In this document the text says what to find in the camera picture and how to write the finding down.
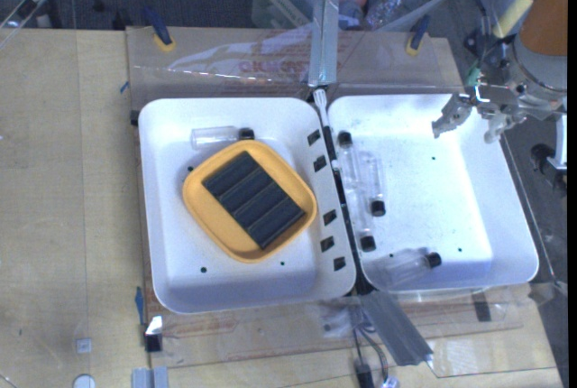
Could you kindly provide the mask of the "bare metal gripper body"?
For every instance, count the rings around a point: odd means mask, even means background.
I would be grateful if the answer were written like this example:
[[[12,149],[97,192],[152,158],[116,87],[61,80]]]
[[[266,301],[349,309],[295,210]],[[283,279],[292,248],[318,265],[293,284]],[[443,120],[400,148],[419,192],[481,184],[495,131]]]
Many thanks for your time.
[[[524,84],[517,88],[478,83],[472,90],[472,103],[484,119],[504,118],[521,123],[531,116],[537,120],[555,120],[567,111],[561,99],[553,101],[531,96]]]

